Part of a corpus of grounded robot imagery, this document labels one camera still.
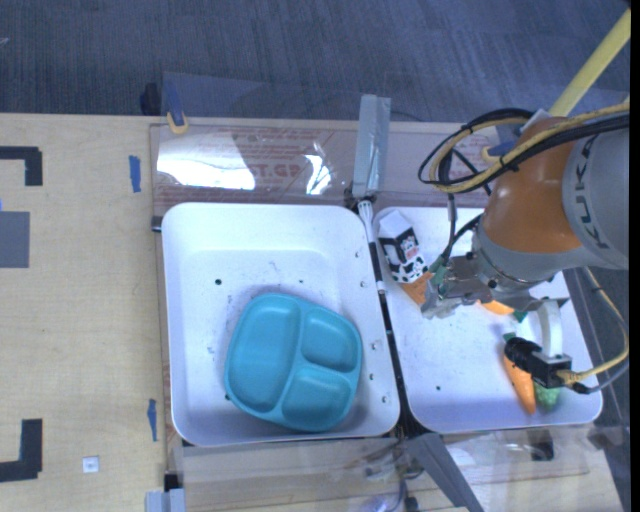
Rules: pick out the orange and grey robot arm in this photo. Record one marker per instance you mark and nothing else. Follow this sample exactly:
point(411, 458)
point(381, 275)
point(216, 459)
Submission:
point(530, 200)

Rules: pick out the orange wedge-shaped piece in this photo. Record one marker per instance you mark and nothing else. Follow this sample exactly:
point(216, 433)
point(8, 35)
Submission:
point(417, 290)

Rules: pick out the blue divided plate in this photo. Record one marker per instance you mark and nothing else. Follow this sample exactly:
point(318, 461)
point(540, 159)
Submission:
point(280, 360)

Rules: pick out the white plastic tray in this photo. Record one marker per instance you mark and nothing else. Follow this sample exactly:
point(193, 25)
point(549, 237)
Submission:
point(450, 360)
point(280, 250)

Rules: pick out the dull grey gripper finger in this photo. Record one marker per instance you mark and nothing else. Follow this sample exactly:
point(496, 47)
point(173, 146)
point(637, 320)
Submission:
point(448, 309)
point(431, 309)

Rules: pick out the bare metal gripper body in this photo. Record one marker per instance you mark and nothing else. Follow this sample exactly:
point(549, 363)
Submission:
point(462, 280)

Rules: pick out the black cylinder on white bracket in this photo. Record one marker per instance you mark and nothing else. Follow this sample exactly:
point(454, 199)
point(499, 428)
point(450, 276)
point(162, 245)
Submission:
point(535, 360)

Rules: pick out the orange carrot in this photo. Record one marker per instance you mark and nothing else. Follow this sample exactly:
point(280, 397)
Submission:
point(524, 390)
point(497, 307)

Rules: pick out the thin black and white rod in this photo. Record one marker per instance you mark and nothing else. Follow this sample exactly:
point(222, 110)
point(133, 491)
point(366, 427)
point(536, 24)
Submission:
point(376, 260)

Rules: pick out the white cow print carton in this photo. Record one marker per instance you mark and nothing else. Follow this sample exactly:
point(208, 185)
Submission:
point(402, 250)

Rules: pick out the green broccoli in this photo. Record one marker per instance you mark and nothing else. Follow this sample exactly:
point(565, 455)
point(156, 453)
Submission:
point(547, 397)

